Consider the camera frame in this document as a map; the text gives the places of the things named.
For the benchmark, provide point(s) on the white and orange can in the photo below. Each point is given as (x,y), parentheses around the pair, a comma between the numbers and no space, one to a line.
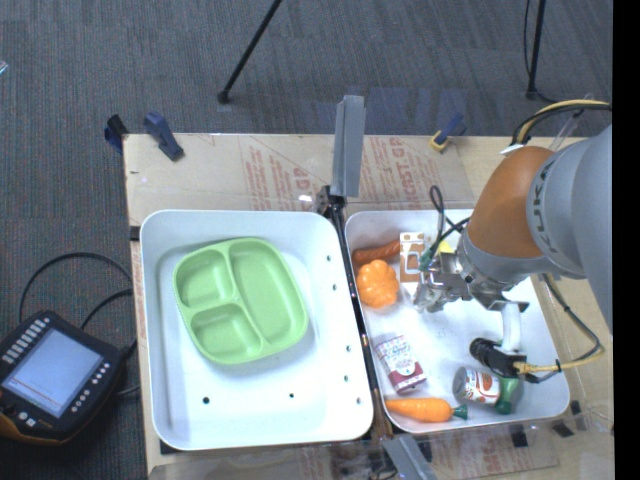
(475,385)

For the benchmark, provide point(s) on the white and brown carton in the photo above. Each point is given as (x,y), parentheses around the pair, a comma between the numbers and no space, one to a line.
(410,248)

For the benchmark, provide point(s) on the green divided plate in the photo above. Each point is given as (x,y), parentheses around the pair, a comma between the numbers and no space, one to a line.
(260,288)

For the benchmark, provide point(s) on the brown cardboard board red print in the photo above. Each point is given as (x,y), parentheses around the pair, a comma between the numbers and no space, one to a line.
(210,173)

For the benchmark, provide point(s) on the white plastic tray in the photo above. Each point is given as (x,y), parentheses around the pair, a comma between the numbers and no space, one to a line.
(250,408)
(450,338)

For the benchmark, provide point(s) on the black tripod leg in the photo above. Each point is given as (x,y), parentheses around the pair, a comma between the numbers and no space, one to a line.
(255,43)
(537,38)

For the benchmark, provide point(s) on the orange-brown toy sausage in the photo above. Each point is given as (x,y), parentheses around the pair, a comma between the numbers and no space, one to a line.
(375,253)

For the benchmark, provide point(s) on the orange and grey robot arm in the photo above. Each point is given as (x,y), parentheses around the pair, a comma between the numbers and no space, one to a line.
(565,203)

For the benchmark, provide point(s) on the black cylinder on white bracket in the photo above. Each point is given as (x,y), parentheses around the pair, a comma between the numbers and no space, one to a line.
(495,355)

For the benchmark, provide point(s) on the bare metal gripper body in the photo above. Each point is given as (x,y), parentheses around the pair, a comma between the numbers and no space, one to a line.
(457,280)

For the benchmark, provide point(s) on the red and white carton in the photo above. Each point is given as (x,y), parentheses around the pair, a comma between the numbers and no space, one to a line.
(400,363)

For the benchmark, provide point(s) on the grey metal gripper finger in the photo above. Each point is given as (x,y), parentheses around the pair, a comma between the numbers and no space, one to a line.
(422,298)
(438,302)

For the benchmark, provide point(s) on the orange carrot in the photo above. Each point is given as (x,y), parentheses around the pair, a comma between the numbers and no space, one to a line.
(420,409)

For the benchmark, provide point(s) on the orange toy pumpkin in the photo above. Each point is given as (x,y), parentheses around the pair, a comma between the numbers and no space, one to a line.
(377,284)

